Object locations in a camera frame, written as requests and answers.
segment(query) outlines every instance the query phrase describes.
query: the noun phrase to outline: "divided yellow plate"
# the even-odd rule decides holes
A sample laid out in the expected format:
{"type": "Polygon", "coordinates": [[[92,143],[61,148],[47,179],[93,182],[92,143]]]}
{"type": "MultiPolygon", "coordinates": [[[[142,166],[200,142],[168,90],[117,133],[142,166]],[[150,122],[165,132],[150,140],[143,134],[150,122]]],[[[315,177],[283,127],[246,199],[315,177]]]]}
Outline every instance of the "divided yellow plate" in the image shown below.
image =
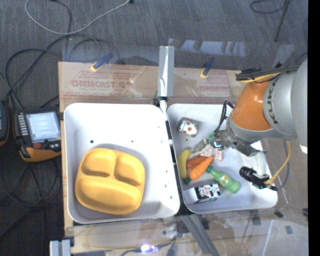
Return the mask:
{"type": "Polygon", "coordinates": [[[75,179],[77,200],[91,210],[128,215],[136,211],[145,188],[145,168],[133,155],[109,148],[89,150],[75,179]]]}

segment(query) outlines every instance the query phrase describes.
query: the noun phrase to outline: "dark floor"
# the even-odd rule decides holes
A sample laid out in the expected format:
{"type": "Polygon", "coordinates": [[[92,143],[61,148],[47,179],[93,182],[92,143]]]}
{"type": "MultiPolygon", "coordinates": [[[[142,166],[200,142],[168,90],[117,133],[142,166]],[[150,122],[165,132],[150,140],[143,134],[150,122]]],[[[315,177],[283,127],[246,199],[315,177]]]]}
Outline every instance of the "dark floor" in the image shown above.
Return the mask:
{"type": "MultiPolygon", "coordinates": [[[[114,47],[119,47],[119,59],[128,65],[157,65],[157,59],[144,56],[144,49],[171,44],[176,49],[177,67],[201,68],[208,54],[185,48],[187,41],[197,41],[200,45],[203,42],[228,45],[230,54],[211,52],[215,57],[214,69],[269,69],[278,63],[284,66],[301,64],[308,57],[308,0],[289,1],[276,41],[283,9],[275,10],[283,7],[285,0],[259,1],[252,5],[256,11],[251,8],[252,2],[135,0],[91,24],[81,32],[86,35],[61,38],[28,17],[26,1],[2,0],[1,75],[7,85],[14,86],[14,96],[19,102],[11,105],[7,97],[4,104],[9,113],[19,108],[58,106],[57,62],[93,62],[97,55],[114,51],[114,47]],[[101,43],[102,52],[96,42],[85,41],[89,38],[87,35],[104,41],[101,43]],[[241,57],[241,46],[245,46],[245,57],[241,57]],[[41,49],[55,53],[45,52],[33,64],[42,53],[41,49]]],[[[73,32],[120,3],[124,0],[31,0],[28,10],[51,30],[73,32]]],[[[112,59],[113,63],[117,61],[116,57],[112,59]]],[[[5,83],[0,81],[1,99],[6,92],[5,83]]],[[[7,192],[18,185],[9,195],[0,185],[1,256],[49,255],[49,242],[64,237],[62,190],[59,186],[61,158],[53,161],[26,164],[19,156],[11,134],[8,142],[0,148],[1,181],[7,192]]]]}

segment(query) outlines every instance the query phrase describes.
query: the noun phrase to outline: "blue and yellow clip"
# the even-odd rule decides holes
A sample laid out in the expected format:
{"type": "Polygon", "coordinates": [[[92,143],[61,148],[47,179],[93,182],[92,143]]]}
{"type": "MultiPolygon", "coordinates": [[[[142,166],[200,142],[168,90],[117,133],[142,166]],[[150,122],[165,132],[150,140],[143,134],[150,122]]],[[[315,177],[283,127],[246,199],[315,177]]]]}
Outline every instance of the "blue and yellow clip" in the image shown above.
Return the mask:
{"type": "Polygon", "coordinates": [[[201,73],[200,73],[200,76],[202,78],[207,78],[209,76],[209,71],[211,69],[211,65],[212,63],[214,62],[214,57],[211,57],[208,61],[208,63],[204,63],[203,67],[202,67],[202,70],[201,70],[201,73]]]}
{"type": "Polygon", "coordinates": [[[91,65],[91,71],[92,72],[97,72],[99,69],[101,69],[103,67],[103,65],[105,63],[108,63],[113,57],[112,53],[108,53],[106,55],[104,55],[102,58],[100,58],[97,62],[93,63],[91,65]]]}

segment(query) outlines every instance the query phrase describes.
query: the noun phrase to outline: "toy bottle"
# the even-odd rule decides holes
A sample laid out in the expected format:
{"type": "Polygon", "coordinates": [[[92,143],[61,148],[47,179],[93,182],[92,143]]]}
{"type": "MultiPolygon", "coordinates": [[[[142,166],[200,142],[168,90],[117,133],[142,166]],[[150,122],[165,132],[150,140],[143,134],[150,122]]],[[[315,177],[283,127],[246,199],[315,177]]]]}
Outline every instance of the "toy bottle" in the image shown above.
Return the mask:
{"type": "Polygon", "coordinates": [[[228,189],[231,193],[236,194],[239,191],[241,187],[240,182],[234,180],[225,172],[215,170],[211,165],[205,171],[211,174],[221,186],[228,189]]]}

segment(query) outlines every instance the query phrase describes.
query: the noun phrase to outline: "orange carrot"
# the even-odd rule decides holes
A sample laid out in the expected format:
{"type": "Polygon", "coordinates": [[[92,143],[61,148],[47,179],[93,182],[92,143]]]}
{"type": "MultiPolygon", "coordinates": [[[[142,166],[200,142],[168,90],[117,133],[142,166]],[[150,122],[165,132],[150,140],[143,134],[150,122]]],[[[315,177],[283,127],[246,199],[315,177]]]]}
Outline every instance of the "orange carrot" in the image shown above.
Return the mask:
{"type": "Polygon", "coordinates": [[[193,181],[199,179],[201,175],[205,173],[213,159],[213,156],[209,156],[206,160],[193,167],[189,174],[190,179],[193,181]]]}
{"type": "Polygon", "coordinates": [[[186,168],[192,168],[206,160],[208,157],[207,156],[197,156],[195,158],[191,158],[188,161],[186,161],[186,168]]]}

